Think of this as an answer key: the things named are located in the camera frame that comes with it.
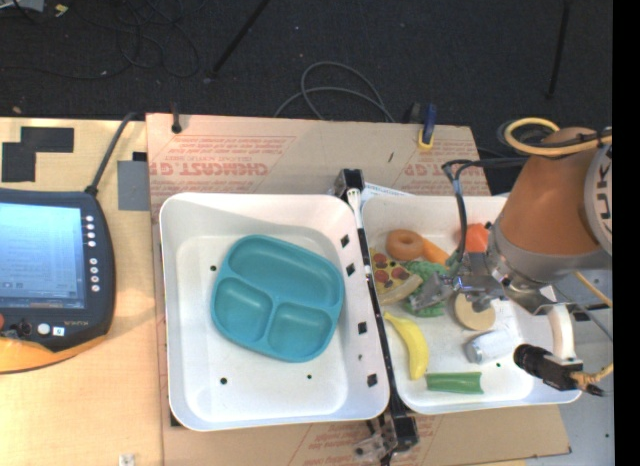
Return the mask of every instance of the toy donut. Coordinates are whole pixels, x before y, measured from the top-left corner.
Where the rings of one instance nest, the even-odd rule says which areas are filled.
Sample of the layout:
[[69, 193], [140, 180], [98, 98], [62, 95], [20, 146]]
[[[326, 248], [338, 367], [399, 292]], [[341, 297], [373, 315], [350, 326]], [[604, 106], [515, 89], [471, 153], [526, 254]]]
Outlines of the toy donut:
[[387, 234], [386, 249], [390, 256], [402, 262], [422, 255], [422, 236], [411, 230], [393, 230]]

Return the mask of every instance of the toy pizza slice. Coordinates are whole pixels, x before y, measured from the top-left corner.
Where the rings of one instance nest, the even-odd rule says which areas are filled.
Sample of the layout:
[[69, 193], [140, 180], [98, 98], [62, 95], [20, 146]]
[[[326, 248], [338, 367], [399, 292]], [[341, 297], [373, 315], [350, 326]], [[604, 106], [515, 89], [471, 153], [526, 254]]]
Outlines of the toy pizza slice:
[[401, 301], [422, 284], [422, 278], [412, 274], [386, 254], [369, 248], [376, 294], [381, 305]]

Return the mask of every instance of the yellow banana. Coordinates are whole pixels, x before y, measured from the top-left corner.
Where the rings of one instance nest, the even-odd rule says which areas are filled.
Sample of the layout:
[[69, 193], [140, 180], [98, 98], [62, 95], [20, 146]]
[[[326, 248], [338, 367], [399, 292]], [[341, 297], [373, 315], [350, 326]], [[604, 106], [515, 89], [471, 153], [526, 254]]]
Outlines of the yellow banana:
[[429, 346], [418, 324], [405, 317], [396, 317], [385, 311], [383, 317], [391, 322], [409, 351], [409, 376], [420, 379], [429, 366]]

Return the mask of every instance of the black floor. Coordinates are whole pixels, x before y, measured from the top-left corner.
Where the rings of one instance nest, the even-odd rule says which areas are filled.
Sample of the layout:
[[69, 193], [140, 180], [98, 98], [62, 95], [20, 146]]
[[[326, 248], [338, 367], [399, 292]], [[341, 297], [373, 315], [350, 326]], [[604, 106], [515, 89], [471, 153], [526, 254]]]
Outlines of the black floor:
[[[228, 58], [264, 0], [23, 2], [0, 0], [2, 116], [120, 119], [174, 102], [183, 114], [402, 122], [432, 102], [437, 123], [470, 126], [487, 158], [513, 154], [497, 130], [517, 118], [612, 125], [613, 0], [270, 0]], [[515, 174], [488, 172], [492, 192]]]

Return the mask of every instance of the blue screen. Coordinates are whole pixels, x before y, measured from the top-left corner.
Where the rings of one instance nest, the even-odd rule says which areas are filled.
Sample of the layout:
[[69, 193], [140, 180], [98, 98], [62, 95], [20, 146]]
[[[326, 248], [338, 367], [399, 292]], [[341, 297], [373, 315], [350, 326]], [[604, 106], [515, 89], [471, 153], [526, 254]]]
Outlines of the blue screen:
[[79, 208], [0, 203], [0, 307], [85, 307]]

